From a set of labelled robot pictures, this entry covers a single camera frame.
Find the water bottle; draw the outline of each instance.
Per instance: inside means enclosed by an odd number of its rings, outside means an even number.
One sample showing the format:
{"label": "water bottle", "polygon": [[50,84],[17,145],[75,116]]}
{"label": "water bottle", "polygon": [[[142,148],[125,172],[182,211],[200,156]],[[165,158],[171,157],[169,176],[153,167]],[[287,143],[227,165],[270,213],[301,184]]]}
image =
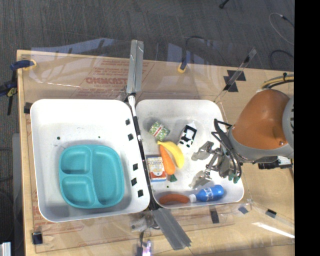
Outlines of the water bottle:
{"label": "water bottle", "polygon": [[201,189],[197,194],[189,195],[191,203],[196,201],[207,202],[220,199],[225,191],[221,185],[214,185]]}

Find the white bottle cap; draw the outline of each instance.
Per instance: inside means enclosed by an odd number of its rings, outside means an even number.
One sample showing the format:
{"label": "white bottle cap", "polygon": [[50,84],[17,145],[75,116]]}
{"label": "white bottle cap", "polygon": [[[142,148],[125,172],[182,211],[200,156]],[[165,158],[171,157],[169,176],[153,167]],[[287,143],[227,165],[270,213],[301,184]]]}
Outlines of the white bottle cap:
{"label": "white bottle cap", "polygon": [[194,203],[194,202],[197,201],[197,198],[196,198],[196,195],[195,195],[195,194],[189,195],[189,199],[190,199],[190,202],[191,202],[191,203]]}

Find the plastic sheet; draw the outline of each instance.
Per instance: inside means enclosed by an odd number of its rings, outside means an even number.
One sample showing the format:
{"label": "plastic sheet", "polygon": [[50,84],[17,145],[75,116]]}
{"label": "plastic sheet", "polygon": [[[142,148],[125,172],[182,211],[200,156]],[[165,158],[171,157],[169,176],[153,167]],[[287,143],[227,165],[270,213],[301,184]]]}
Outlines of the plastic sheet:
{"label": "plastic sheet", "polygon": [[[209,46],[206,50],[211,54],[197,52],[197,46],[201,49],[204,45]],[[19,86],[23,92],[20,103],[32,104],[40,99],[124,101],[128,96],[126,83],[130,46],[130,41],[99,38],[58,48],[19,51],[18,60],[36,62],[35,67],[19,71]],[[163,47],[158,43],[156,49]],[[183,47],[170,43],[165,47],[167,55],[159,52],[156,58],[143,60],[141,91],[135,97],[137,103],[148,99],[214,102],[227,91],[217,105],[224,121],[232,124],[259,86],[279,75],[279,72],[263,70],[257,53],[230,90],[230,87],[226,88],[227,82],[252,47],[215,41],[208,43],[199,38],[189,39]],[[228,54],[221,55],[221,48],[228,48]],[[181,60],[187,62],[183,72],[178,70]],[[290,85],[281,89],[293,94]],[[292,245],[295,242],[291,172],[288,169],[259,170],[249,163],[242,167],[244,196],[240,201],[170,210],[191,240],[191,246],[182,250],[172,249],[149,210],[64,223],[50,222],[41,215],[38,207],[29,114],[25,114],[24,125],[29,154],[33,233],[41,234],[42,239],[42,243],[33,245],[37,253],[63,250],[68,255],[68,249],[74,252],[78,248],[83,254],[94,255],[104,255],[108,250],[108,255],[126,256],[135,255],[139,250],[147,253],[149,249],[151,254],[202,255]]]}

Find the gray floor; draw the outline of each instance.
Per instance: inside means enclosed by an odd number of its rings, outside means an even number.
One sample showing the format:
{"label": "gray floor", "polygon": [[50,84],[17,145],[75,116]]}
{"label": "gray floor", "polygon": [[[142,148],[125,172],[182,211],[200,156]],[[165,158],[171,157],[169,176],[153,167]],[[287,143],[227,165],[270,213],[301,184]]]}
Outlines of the gray floor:
{"label": "gray floor", "polygon": [[[59,47],[97,38],[144,42],[147,60],[180,62],[170,45],[192,52],[208,65],[238,67],[255,47],[249,68],[294,71],[294,0],[2,0],[0,1],[0,85],[12,77],[18,49]],[[212,45],[232,45],[218,54]],[[17,96],[11,115],[0,97],[0,243],[12,241],[14,181],[12,136],[19,132]]]}

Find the toy banana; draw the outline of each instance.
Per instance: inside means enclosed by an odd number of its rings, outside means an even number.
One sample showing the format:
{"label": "toy banana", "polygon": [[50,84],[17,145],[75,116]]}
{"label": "toy banana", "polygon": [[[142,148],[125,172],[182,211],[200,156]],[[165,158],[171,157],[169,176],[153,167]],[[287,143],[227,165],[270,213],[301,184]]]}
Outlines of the toy banana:
{"label": "toy banana", "polygon": [[172,141],[157,141],[159,145],[164,146],[166,150],[168,150],[174,157],[176,166],[178,168],[182,168],[185,164],[185,157],[182,153],[181,149]]}

